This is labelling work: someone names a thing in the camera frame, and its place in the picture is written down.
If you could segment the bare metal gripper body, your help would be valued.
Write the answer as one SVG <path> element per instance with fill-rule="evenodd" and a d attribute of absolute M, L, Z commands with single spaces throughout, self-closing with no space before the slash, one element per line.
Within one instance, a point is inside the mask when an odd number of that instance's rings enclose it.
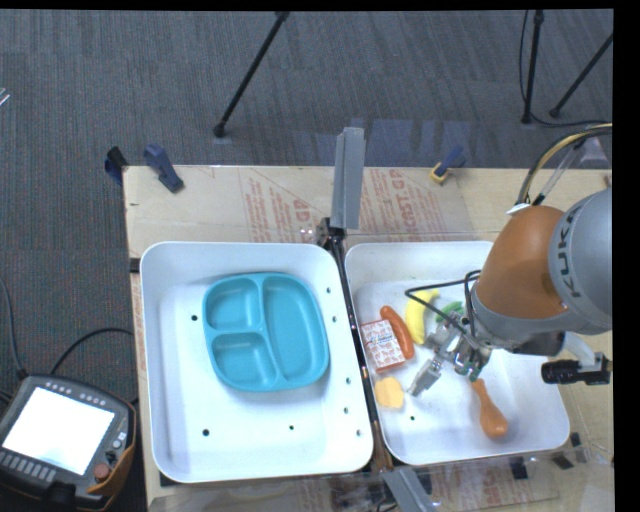
<path fill-rule="evenodd" d="M 435 329 L 425 336 L 425 345 L 433 352 L 427 366 L 427 374 L 433 381 L 450 365 L 455 373 L 475 382 L 492 353 L 488 345 L 472 336 L 470 323 L 458 313 L 453 314 L 452 320 L 437 322 Z"/>

